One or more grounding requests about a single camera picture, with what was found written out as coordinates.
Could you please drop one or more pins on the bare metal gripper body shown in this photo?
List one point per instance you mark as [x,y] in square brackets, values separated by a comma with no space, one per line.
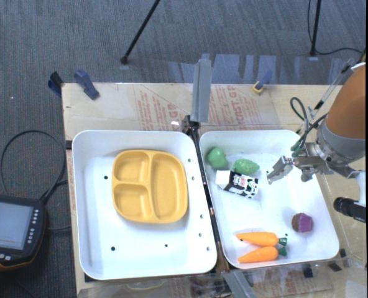
[313,158]

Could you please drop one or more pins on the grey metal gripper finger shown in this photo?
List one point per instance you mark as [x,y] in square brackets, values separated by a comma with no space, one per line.
[279,169]
[307,174]

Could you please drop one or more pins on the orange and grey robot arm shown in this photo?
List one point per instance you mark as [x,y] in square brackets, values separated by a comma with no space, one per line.
[348,113]

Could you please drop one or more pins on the green toy lettuce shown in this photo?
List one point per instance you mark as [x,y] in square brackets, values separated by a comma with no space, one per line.
[245,166]

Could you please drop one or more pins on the white plastic tray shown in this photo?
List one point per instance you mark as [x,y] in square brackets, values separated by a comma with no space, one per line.
[146,250]
[274,203]

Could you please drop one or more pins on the cow print milk carton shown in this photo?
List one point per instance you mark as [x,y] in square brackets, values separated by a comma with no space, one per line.
[240,183]

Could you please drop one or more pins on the purple and brown cupcake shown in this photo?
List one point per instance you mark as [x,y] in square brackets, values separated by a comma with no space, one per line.
[302,223]

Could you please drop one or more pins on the green toy pepper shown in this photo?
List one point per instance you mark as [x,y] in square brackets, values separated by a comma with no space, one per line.
[216,158]

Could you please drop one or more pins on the orange toy carrot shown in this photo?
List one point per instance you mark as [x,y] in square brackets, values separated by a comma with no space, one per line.
[258,238]
[260,254]

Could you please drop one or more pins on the yellow divided plate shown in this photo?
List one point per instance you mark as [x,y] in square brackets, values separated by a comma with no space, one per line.
[168,185]

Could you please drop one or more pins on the brown cardboard board red print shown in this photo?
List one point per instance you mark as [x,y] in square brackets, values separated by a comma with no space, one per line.
[115,110]

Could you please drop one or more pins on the black cylinder on white bracket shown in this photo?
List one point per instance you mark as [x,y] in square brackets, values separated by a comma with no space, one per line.
[350,209]

